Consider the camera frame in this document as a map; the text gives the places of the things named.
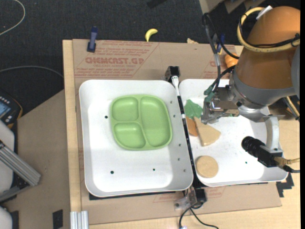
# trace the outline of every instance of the dark floor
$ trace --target dark floor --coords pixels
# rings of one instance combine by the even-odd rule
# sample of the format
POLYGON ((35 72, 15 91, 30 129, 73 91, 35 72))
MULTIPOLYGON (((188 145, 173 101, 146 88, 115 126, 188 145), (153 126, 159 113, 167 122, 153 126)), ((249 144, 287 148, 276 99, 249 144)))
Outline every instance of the dark floor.
MULTIPOLYGON (((201 25, 198 0, 167 0, 154 8, 152 0, 20 0, 26 9, 24 21, 0 36, 0 71, 15 66, 43 66, 62 73, 62 40, 88 38, 93 25, 98 39, 144 41, 150 28, 158 28, 151 41, 186 42, 191 38, 208 43, 201 25)), ((266 0, 262 6, 288 5, 300 9, 300 0, 266 0)), ((238 45, 236 26, 245 11, 239 6, 231 14, 223 3, 211 13, 225 43, 238 45)), ((0 33, 22 17, 13 1, 0 0, 0 33)), ((63 79, 41 69, 0 73, 0 88, 15 97, 24 113, 63 89, 63 79)))

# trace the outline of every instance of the green divided plate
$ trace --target green divided plate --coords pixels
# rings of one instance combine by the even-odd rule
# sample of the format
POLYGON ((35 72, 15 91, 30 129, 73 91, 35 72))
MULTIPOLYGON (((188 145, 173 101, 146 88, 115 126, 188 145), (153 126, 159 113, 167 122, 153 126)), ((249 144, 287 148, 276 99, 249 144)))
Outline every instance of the green divided plate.
POLYGON ((151 95, 118 97, 111 104, 111 127, 119 146, 152 150, 167 146, 172 125, 163 100, 151 95))

